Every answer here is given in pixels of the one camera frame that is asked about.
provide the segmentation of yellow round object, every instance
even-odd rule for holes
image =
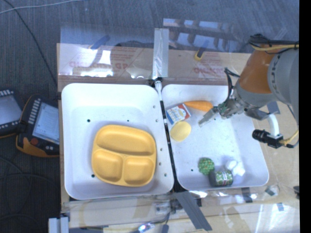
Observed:
[[[181,142],[188,137],[190,132],[191,125],[185,121],[180,121],[172,127],[170,135],[175,141]]]

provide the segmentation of yellow plate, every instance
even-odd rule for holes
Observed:
[[[146,131],[106,125],[96,133],[92,169],[100,180],[124,186],[148,184],[156,168],[156,142]]]

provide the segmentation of white plastic tray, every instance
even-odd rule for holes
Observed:
[[[65,189],[74,199],[165,194],[173,171],[157,92],[146,85],[73,83],[62,91]],[[96,132],[119,124],[150,133],[156,142],[153,179],[145,186],[113,185],[93,177],[91,154]]]
[[[208,100],[218,105],[228,94],[227,86],[170,84],[163,88],[165,108],[191,100]],[[254,125],[244,114],[229,119],[217,116],[215,120],[199,127],[198,121],[205,112],[188,108],[191,117],[186,121],[192,130],[182,142],[171,139],[176,174],[179,183],[190,191],[262,186],[268,182],[269,171],[257,140],[252,138]],[[229,159],[243,163],[245,174],[235,176],[231,186],[212,187],[208,177],[199,172],[201,157],[211,158],[215,169],[224,167]]]

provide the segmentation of yellow cable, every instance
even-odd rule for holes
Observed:
[[[283,139],[280,140],[280,144],[283,144],[284,146],[286,146],[288,143],[290,143],[299,133],[299,130],[296,130],[296,132],[292,135],[292,137],[288,138],[288,139]]]
[[[269,51],[269,50],[277,50],[277,49],[293,49],[293,48],[299,48],[299,44],[295,45],[295,44],[291,44],[291,45],[282,45],[282,46],[274,46],[274,47],[268,47],[268,48],[261,48],[261,47],[256,47],[253,46],[252,47],[256,50],[259,51]]]

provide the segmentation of table surface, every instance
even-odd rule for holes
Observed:
[[[180,50],[178,54],[169,51],[172,63],[177,66],[187,63],[196,67],[196,61],[189,58],[193,51]],[[250,54],[247,53],[217,53],[219,65],[241,73]],[[105,83],[103,79],[90,77],[73,77],[58,75],[58,91],[69,83]],[[219,76],[215,79],[206,79],[207,84],[224,84]],[[280,114],[277,114],[280,133],[288,138],[297,129],[296,122],[287,106],[278,102]],[[160,232],[162,221],[167,214],[170,195],[149,197],[125,197],[99,200],[69,200],[64,187],[64,149],[62,134],[62,104],[59,101],[60,119],[60,163],[61,163],[61,202],[62,212],[70,213],[70,228],[109,225],[105,232],[131,232],[143,222],[155,222],[155,227],[149,232]],[[269,131],[266,120],[253,120],[256,129]],[[201,199],[201,211],[215,232],[299,232],[300,205],[293,187],[299,185],[299,145],[293,149],[281,147],[274,149],[260,143],[264,158],[269,169],[269,181],[263,187],[245,189],[219,190],[208,193]],[[245,200],[245,192],[251,200]],[[168,221],[169,232],[204,232],[196,230],[184,210],[171,213]]]

